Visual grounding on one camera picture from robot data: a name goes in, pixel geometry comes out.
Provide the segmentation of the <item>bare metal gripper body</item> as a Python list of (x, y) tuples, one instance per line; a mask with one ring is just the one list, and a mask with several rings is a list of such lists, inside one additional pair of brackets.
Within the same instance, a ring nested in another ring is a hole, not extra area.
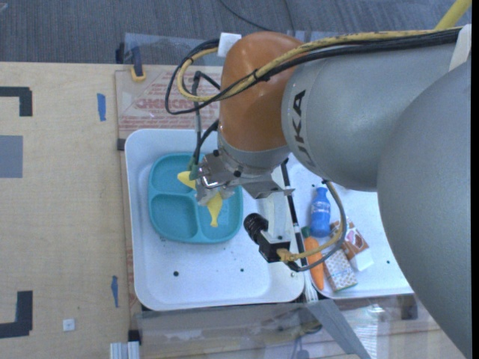
[(199, 164), (195, 184), (210, 188), (211, 199), (219, 194), (220, 187), (224, 185), (234, 187), (234, 190), (242, 187), (254, 199), (263, 199), (277, 193), (288, 196), (293, 189), (280, 186), (272, 178), (274, 169), (285, 159), (281, 150), (214, 150), (205, 155)]

